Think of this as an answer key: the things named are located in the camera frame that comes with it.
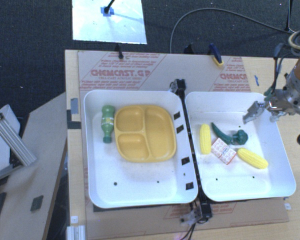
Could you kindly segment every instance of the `green chili pepper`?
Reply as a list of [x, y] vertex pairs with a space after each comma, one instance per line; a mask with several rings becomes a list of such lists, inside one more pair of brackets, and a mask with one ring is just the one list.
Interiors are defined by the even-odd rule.
[[243, 145], [247, 142], [248, 140], [248, 134], [242, 129], [238, 130], [237, 133], [234, 135], [229, 136], [224, 134], [213, 122], [211, 123], [212, 129], [221, 140], [223, 140], [226, 144], [235, 144], [238, 143], [239, 145]]

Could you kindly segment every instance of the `green bottle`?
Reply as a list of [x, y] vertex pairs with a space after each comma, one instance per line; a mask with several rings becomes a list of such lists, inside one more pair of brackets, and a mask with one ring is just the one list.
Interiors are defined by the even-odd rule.
[[105, 105], [102, 107], [101, 128], [104, 132], [103, 142], [111, 143], [111, 133], [114, 130], [115, 107]]

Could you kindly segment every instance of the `bottle label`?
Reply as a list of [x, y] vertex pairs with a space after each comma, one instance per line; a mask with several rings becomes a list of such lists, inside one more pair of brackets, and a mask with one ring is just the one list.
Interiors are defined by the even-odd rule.
[[101, 125], [114, 125], [114, 118], [113, 117], [102, 117], [102, 120], [101, 120]]

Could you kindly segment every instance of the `dark floor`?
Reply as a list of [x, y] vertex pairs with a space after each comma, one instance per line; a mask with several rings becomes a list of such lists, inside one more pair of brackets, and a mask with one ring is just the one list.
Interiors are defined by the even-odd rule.
[[[185, 13], [221, 8], [284, 30], [288, 0], [142, 0], [147, 45], [125, 51], [168, 53], [172, 29]], [[300, 0], [293, 0], [291, 28], [300, 30]], [[205, 54], [214, 42], [223, 55], [271, 57], [288, 34], [220, 11], [186, 17], [174, 34], [172, 52], [193, 43]], [[0, 0], [0, 107], [18, 117], [65, 91], [64, 51], [113, 50], [113, 43], [72, 40], [72, 0]]]

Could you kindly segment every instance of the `yellow corn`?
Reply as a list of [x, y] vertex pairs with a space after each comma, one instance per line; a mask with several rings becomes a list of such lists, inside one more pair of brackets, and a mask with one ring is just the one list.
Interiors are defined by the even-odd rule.
[[252, 165], [258, 169], [265, 169], [268, 167], [268, 162], [266, 159], [262, 158], [260, 155], [253, 153], [252, 151], [245, 149], [243, 147], [237, 150], [238, 156], [249, 165]]
[[205, 123], [200, 127], [200, 149], [204, 155], [210, 154], [211, 152], [210, 126]]

